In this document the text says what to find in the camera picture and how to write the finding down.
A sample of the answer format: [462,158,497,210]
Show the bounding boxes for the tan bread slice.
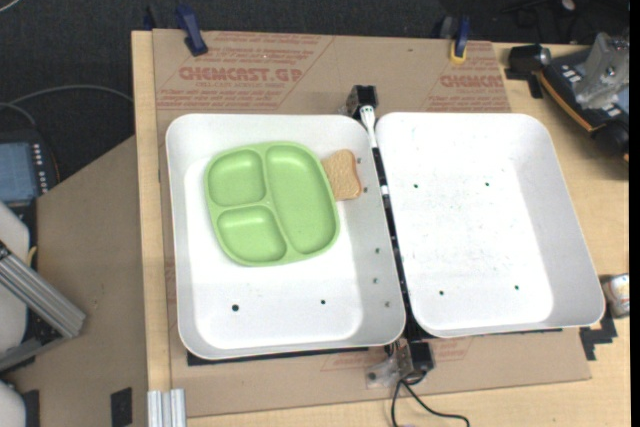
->
[320,148,363,203]

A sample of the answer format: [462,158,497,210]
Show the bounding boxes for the thin black and white rod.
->
[359,106,417,342]

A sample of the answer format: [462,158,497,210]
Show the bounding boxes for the brown cardboard board red print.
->
[151,28,593,419]

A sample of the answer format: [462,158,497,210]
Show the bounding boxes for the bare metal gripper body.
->
[574,31,630,111]

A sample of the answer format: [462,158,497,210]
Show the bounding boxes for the green divided plate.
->
[202,141,342,268]

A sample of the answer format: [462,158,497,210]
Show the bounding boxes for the white plastic tray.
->
[373,111,607,340]
[164,113,407,361]

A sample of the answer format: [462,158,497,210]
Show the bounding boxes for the small white can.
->
[599,273,630,319]

